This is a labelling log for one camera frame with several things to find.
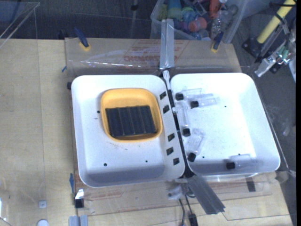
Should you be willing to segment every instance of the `wooden surface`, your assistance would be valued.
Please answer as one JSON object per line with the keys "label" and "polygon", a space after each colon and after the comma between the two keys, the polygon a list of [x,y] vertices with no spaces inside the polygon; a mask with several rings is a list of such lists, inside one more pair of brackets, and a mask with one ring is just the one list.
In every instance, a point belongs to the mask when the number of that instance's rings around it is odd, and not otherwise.
{"label": "wooden surface", "polygon": [[[237,61],[233,46],[224,46],[229,60]],[[10,40],[0,50],[1,215],[13,226],[36,225],[41,218],[67,226],[77,213],[69,182],[74,158],[65,66],[62,40]],[[274,177],[267,175],[264,196],[223,201],[223,214],[204,215],[193,204],[199,225],[291,226]],[[46,208],[39,208],[41,200]],[[89,216],[88,225],[178,226],[181,218],[176,206]]]}

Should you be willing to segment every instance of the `white round object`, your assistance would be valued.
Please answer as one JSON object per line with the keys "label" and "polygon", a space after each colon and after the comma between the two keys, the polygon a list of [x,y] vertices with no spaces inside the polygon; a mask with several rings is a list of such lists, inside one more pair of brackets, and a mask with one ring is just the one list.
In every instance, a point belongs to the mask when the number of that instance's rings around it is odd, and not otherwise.
{"label": "white round object", "polygon": [[37,226],[49,226],[48,222],[46,219],[41,219],[38,223]]}

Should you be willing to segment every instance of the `clear plastic bottle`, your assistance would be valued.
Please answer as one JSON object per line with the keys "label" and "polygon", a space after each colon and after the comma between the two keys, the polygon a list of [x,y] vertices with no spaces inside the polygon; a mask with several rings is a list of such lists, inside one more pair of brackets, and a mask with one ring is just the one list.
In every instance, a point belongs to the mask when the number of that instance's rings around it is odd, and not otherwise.
{"label": "clear plastic bottle", "polygon": [[234,155],[229,158],[226,163],[226,168],[231,169],[240,169],[246,167],[252,167],[257,164],[257,160],[252,158],[250,154]]}
{"label": "clear plastic bottle", "polygon": [[210,105],[216,105],[219,98],[214,94],[202,94],[197,100],[190,101],[191,108],[204,107]]}
{"label": "clear plastic bottle", "polygon": [[205,141],[205,134],[200,129],[194,128],[188,141],[185,143],[187,160],[194,162],[195,158],[201,153]]}
{"label": "clear plastic bottle", "polygon": [[182,135],[185,137],[190,136],[190,122],[188,117],[188,106],[184,101],[176,102],[177,115],[179,120],[180,129],[182,130]]}
{"label": "clear plastic bottle", "polygon": [[184,89],[179,93],[176,93],[176,100],[192,100],[193,98],[198,98],[202,95],[202,88],[197,89]]}

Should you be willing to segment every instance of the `black bottle cap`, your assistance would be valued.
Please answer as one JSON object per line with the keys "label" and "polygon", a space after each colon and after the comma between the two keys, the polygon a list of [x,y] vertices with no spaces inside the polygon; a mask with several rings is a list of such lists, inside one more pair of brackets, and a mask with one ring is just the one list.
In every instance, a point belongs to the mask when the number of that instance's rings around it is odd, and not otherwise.
{"label": "black bottle cap", "polygon": [[184,95],[182,93],[176,93],[175,99],[176,100],[184,100]]}
{"label": "black bottle cap", "polygon": [[226,163],[226,168],[227,168],[228,170],[230,170],[230,169],[235,169],[235,163],[232,162],[232,161],[227,162],[227,163]]}
{"label": "black bottle cap", "polygon": [[189,128],[183,129],[183,136],[185,136],[185,137],[189,137],[190,136],[190,129]]}
{"label": "black bottle cap", "polygon": [[190,162],[194,162],[194,160],[196,159],[197,155],[195,155],[194,153],[189,153],[187,160]]}
{"label": "black bottle cap", "polygon": [[191,102],[190,102],[190,106],[191,106],[191,108],[196,108],[196,107],[198,107],[198,106],[199,106],[198,101],[197,101],[197,100],[191,101]]}

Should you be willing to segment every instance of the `yellow pole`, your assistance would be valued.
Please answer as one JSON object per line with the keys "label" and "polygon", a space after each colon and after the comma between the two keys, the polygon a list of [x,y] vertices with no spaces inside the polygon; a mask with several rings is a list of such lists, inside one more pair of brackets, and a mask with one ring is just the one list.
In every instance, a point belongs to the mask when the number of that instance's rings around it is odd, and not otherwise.
{"label": "yellow pole", "polygon": [[[292,5],[295,4],[294,0],[286,0],[284,4]],[[284,18],[286,14],[292,9],[292,7],[281,7],[277,13],[281,18]],[[270,36],[270,34],[276,29],[279,24],[279,19],[276,16],[273,16],[268,25],[264,28],[261,34],[258,35],[257,41],[261,44]]]}

